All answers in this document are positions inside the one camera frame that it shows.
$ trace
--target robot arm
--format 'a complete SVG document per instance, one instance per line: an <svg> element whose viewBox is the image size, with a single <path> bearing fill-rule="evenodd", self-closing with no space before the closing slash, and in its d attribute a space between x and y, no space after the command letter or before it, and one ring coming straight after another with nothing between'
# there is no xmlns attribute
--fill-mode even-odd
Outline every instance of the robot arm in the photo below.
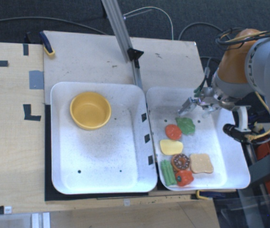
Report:
<svg viewBox="0 0 270 228"><path fill-rule="evenodd" d="M236 111L239 126L227 124L223 130L240 142L250 142L255 139L248 129L247 109L250 105L241 105L239 101L256 92L258 97L259 94L265 97L265 107L270 113L270 33L245 29L229 43L211 87L200 85L194 98L188 98L178 113L187 113L197 105L205 110L203 116L220 108Z"/></svg>

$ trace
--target yellow bowl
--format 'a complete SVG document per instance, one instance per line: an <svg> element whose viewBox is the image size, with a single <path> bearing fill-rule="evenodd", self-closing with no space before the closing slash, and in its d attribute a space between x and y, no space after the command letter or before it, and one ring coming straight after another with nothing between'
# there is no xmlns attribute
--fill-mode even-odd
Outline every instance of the yellow bowl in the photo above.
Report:
<svg viewBox="0 0 270 228"><path fill-rule="evenodd" d="M69 110L74 122L85 130L103 127L112 113L108 100L96 92L78 94L72 100Z"/></svg>

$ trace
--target chocolate donut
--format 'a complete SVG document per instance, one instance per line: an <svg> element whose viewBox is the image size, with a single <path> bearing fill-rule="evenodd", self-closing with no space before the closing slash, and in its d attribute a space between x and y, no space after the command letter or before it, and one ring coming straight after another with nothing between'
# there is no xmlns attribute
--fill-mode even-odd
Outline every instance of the chocolate donut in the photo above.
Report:
<svg viewBox="0 0 270 228"><path fill-rule="evenodd" d="M175 171L186 170L190 167L190 159L185 154L176 154L171 159Z"/></svg>

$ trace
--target white tray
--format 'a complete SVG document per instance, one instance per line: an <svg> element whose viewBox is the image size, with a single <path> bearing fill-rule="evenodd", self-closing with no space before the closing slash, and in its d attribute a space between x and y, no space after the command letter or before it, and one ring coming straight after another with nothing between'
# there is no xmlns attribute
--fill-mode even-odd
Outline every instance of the white tray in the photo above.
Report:
<svg viewBox="0 0 270 228"><path fill-rule="evenodd" d="M193 96L189 88L153 87L147 92L147 105L154 141L154 148L158 162L160 179L166 186L160 168L162 160L171 160L172 156L161 152L159 142L168 139L165 127L176 124L177 111L185 100ZM192 112L182 117L189 117L195 125L195 133L191 136L183 134L183 153L207 153L214 167L212 174L193 174L194 181L185 187L177 185L166 186L174 191L179 190L207 190L207 189L243 189L250 183L250 174L243 154L241 144L228 135L222 128L225 124L234 124L232 112L225 109L211 113L202 118L203 109L197 106Z"/></svg>
<svg viewBox="0 0 270 228"><path fill-rule="evenodd" d="M79 128L71 100L94 91L112 107L102 128ZM52 182L64 194L148 192L157 183L145 95L135 85L61 82L51 90Z"/></svg>

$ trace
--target toy food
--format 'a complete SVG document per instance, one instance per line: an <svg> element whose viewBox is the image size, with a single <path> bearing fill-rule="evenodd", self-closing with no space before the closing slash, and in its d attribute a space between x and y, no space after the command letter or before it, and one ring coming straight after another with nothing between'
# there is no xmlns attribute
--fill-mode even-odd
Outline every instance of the toy food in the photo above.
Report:
<svg viewBox="0 0 270 228"><path fill-rule="evenodd" d="M206 153L202 154L191 154L191 171L193 173L212 173L213 165L210 157Z"/></svg>
<svg viewBox="0 0 270 228"><path fill-rule="evenodd" d="M178 171L175 174L175 178L177 180L177 185L181 187L190 184L194 180L192 172L187 170Z"/></svg>
<svg viewBox="0 0 270 228"><path fill-rule="evenodd" d="M177 181L175 179L173 167L171 163L167 160L160 162L160 167L164 176L164 181L167 186L176 185Z"/></svg>
<svg viewBox="0 0 270 228"><path fill-rule="evenodd" d="M169 139L179 140L183 133L177 125L169 124L165 127L165 134Z"/></svg>
<svg viewBox="0 0 270 228"><path fill-rule="evenodd" d="M186 170L190 167L190 159L185 154L176 154L171 159L174 171Z"/></svg>
<svg viewBox="0 0 270 228"><path fill-rule="evenodd" d="M183 143L170 139L162 139L160 141L160 149L165 155L175 155L183 151Z"/></svg>
<svg viewBox="0 0 270 228"><path fill-rule="evenodd" d="M190 135L195 132L195 125L191 118L188 117L176 117L177 126L181 129L185 135Z"/></svg>

